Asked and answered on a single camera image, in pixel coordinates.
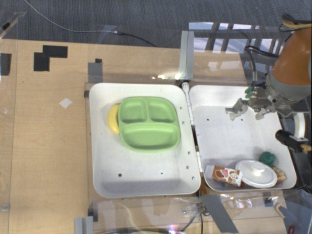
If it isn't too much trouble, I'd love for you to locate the white bowl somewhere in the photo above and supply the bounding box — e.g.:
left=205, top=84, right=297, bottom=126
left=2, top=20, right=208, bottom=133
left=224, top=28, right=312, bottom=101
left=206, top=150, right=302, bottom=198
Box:
left=234, top=158, right=278, bottom=189

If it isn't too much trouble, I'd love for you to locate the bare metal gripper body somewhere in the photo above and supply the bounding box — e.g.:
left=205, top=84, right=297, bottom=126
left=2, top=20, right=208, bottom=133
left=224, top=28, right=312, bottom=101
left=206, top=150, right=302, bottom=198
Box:
left=248, top=86, right=280, bottom=113

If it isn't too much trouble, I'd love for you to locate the brown and white carton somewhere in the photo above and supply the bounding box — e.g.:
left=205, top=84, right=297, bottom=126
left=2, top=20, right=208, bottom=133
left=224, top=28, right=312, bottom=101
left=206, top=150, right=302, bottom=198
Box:
left=211, top=164, right=244, bottom=188

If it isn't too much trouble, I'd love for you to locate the beige bread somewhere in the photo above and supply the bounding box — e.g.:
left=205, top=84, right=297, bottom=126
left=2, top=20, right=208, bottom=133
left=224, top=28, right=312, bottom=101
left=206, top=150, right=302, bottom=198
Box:
left=271, top=166, right=287, bottom=183

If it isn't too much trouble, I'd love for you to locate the green broccoli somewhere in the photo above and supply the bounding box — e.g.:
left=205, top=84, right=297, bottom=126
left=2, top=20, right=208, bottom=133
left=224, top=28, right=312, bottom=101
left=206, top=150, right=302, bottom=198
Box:
left=258, top=151, right=277, bottom=168

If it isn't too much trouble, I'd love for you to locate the yellow banana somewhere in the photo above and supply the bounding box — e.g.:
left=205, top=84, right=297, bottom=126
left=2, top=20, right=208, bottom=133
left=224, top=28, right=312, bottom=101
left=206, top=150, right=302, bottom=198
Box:
left=107, top=104, right=121, bottom=135

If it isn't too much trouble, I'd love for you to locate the black cylinder on white bracket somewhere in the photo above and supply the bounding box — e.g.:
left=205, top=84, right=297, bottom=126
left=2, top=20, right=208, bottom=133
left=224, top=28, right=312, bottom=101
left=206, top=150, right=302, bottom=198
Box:
left=275, top=112, right=309, bottom=153

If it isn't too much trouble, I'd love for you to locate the white plastic tray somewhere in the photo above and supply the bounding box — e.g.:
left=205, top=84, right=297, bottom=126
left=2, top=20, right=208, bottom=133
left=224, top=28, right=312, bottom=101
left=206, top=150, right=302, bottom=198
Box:
left=88, top=82, right=202, bottom=199
left=188, top=84, right=298, bottom=193

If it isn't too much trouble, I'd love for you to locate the green divided plate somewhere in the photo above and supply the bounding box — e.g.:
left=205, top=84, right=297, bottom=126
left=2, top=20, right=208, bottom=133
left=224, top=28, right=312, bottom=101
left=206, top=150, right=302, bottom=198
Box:
left=117, top=96, right=182, bottom=153

